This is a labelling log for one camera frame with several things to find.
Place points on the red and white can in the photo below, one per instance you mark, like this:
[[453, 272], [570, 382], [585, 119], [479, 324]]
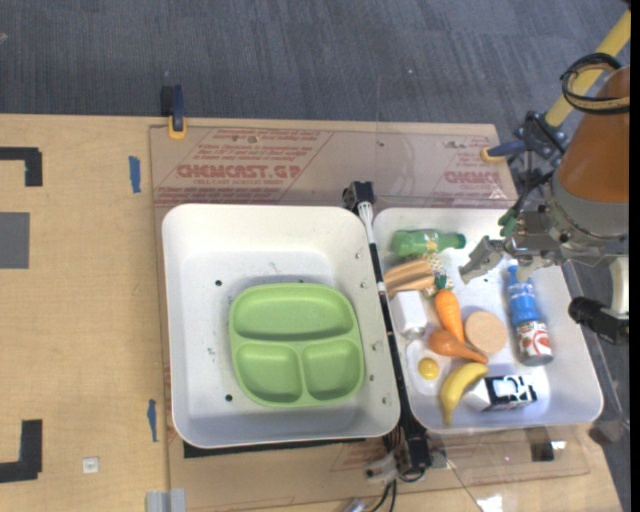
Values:
[[535, 342]]

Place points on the black cylinder on white bracket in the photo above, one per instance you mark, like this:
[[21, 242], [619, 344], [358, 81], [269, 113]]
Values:
[[597, 316]]

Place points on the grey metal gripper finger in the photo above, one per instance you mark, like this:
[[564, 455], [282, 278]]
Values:
[[481, 259], [529, 271]]

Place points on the blue plastic bottle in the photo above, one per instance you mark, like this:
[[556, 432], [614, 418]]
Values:
[[521, 300]]

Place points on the brown cardboard board, red print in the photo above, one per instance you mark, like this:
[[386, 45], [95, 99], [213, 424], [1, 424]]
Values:
[[320, 165]]

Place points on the yellow banana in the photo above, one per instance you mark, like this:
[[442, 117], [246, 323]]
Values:
[[457, 387]]

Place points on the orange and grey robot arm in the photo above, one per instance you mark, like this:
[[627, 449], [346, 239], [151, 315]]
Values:
[[595, 150]]

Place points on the white small bottle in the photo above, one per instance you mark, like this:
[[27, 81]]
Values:
[[410, 312]]

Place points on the white plastic tray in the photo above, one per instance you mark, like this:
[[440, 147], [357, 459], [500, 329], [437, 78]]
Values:
[[210, 320], [570, 370]]

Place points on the orange carrot with green top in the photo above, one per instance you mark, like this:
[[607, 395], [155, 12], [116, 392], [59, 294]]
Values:
[[450, 312]]

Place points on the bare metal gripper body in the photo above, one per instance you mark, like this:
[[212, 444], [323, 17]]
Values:
[[542, 235]]

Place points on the thin black and white rod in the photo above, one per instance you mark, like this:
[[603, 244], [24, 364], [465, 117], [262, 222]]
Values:
[[387, 320]]

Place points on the white fried egg, yellow yolk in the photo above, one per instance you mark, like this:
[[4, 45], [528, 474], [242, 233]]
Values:
[[428, 369]]

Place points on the tan round biscuit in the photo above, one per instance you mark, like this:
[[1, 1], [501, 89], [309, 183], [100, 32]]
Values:
[[486, 332]]

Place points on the green divided plate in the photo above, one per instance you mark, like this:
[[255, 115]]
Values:
[[295, 345]]

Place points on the toy hot dog bun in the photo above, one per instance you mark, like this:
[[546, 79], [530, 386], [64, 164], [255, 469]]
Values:
[[407, 277]]

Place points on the black and white carton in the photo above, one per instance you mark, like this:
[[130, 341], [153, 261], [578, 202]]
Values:
[[505, 392]]

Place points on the green plastic bottle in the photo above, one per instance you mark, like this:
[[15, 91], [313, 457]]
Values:
[[415, 242]]

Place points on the green and white patterned packet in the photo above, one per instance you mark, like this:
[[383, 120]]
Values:
[[442, 270]]

